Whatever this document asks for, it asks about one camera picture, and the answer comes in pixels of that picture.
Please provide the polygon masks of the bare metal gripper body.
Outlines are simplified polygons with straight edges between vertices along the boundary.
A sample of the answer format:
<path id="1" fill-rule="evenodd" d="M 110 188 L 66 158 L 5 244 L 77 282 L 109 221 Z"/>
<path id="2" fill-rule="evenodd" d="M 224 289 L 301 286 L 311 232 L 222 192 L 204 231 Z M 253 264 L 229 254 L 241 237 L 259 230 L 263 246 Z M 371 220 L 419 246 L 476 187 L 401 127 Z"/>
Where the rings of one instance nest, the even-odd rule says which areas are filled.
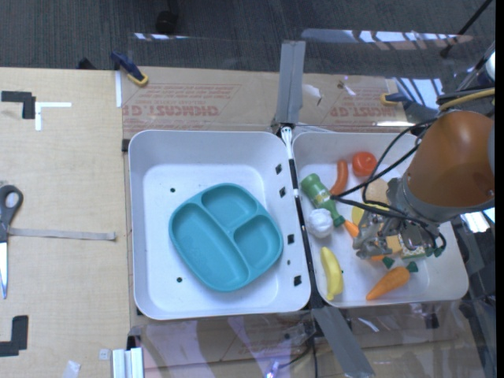
<path id="1" fill-rule="evenodd" d="M 364 213 L 360 228 L 377 226 L 381 250 L 407 250 L 401 237 L 402 225 L 411 223 L 421 232 L 424 246 L 417 250 L 438 248 L 438 224 L 418 213 L 406 196 L 406 181 L 403 177 L 386 181 L 377 178 L 361 189 Z"/>

